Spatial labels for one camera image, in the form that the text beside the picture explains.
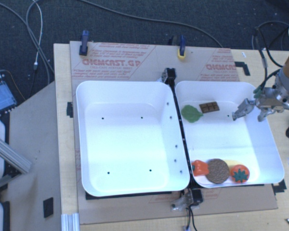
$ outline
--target brown chocolate piece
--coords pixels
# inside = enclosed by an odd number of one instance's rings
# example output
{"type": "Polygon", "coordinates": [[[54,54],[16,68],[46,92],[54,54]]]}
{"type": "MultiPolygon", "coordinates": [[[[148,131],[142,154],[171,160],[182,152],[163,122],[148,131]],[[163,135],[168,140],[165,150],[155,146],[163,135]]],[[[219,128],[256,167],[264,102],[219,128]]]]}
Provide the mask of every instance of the brown chocolate piece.
{"type": "Polygon", "coordinates": [[[211,159],[208,162],[209,173],[207,179],[215,184],[226,181],[230,175],[227,163],[221,159],[211,159]]]}
{"type": "Polygon", "coordinates": [[[203,103],[203,104],[200,104],[199,106],[200,106],[202,113],[208,113],[208,112],[220,110],[217,102],[203,103]]]}

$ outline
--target wooden table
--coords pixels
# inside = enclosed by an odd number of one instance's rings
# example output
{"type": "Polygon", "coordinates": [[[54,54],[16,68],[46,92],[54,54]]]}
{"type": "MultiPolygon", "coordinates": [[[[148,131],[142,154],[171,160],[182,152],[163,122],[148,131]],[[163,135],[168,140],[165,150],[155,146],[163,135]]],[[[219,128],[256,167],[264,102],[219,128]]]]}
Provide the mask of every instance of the wooden table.
{"type": "MultiPolygon", "coordinates": [[[[264,76],[264,69],[258,51],[231,50],[231,52],[234,61],[245,62],[251,74],[251,76],[246,76],[242,68],[237,68],[240,81],[249,82],[254,86],[258,86],[263,81],[264,76]]],[[[271,55],[278,63],[283,64],[289,56],[289,51],[272,51],[271,55]]],[[[72,101],[69,44],[54,44],[54,60],[61,205],[62,214],[71,215],[78,212],[78,199],[73,119],[66,115],[66,104],[72,101]]],[[[268,64],[269,73],[277,69],[269,59],[268,64]]],[[[272,85],[273,82],[274,78],[271,78],[267,82],[267,86],[272,85]]],[[[267,119],[285,170],[284,180],[287,189],[285,192],[276,194],[278,209],[195,216],[195,225],[198,231],[289,230],[289,224],[285,221],[285,219],[289,218],[289,139],[285,136],[285,131],[289,127],[289,111],[286,110],[279,114],[269,115],[267,119]]],[[[182,230],[182,226],[186,225],[186,222],[186,217],[177,217],[81,225],[80,229],[82,231],[179,231],[182,230]]]]}

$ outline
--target black fabric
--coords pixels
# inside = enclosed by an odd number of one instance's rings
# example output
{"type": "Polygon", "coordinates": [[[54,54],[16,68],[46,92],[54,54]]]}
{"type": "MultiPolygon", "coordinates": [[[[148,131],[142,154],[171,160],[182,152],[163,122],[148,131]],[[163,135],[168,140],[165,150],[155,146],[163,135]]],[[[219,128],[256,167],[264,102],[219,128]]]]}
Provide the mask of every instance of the black fabric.
{"type": "MultiPolygon", "coordinates": [[[[190,24],[214,36],[225,48],[251,49],[255,26],[266,21],[289,24],[289,0],[88,0],[112,10],[153,19],[190,24]]],[[[31,0],[0,0],[24,19],[31,0]]],[[[76,0],[42,0],[43,36],[41,47],[53,66],[53,44],[80,40],[89,30],[90,40],[99,42],[167,45],[174,35],[183,34],[187,46],[219,47],[204,33],[184,26],[147,22],[107,12],[76,0]]],[[[39,37],[39,11],[34,6],[29,24],[39,37]]],[[[262,28],[268,44],[286,25],[269,24],[262,28]]],[[[280,37],[272,50],[289,50],[289,37],[280,37]]],[[[0,6],[0,69],[13,75],[25,97],[30,94],[36,49],[26,26],[0,6]]],[[[35,77],[32,94],[47,85],[43,62],[35,77]]]]}

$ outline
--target red toy vegetable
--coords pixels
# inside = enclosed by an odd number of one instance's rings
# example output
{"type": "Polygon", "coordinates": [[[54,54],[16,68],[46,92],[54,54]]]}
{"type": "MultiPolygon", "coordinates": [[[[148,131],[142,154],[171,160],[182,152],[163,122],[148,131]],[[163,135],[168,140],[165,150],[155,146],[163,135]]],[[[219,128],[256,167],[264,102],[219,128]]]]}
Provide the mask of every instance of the red toy vegetable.
{"type": "Polygon", "coordinates": [[[209,173],[208,164],[200,160],[192,162],[194,176],[207,175],[209,173]]]}
{"type": "Polygon", "coordinates": [[[230,176],[233,181],[237,183],[244,183],[249,179],[250,171],[246,166],[238,164],[231,168],[230,176]]]}

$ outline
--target white cable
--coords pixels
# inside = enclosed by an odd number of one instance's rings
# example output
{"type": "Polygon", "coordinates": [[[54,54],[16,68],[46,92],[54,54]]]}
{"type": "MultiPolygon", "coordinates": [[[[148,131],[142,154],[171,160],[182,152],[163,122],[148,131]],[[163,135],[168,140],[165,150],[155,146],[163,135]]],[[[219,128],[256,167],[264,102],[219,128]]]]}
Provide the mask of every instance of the white cable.
{"type": "MultiPolygon", "coordinates": [[[[39,45],[42,39],[42,34],[43,34],[43,17],[42,17],[42,10],[40,9],[39,5],[36,3],[38,9],[39,9],[39,13],[40,13],[40,31],[39,31],[39,45]]],[[[39,57],[39,52],[37,52],[36,58],[35,58],[35,62],[34,62],[34,69],[36,69],[38,67],[38,57],[39,57]]]]}

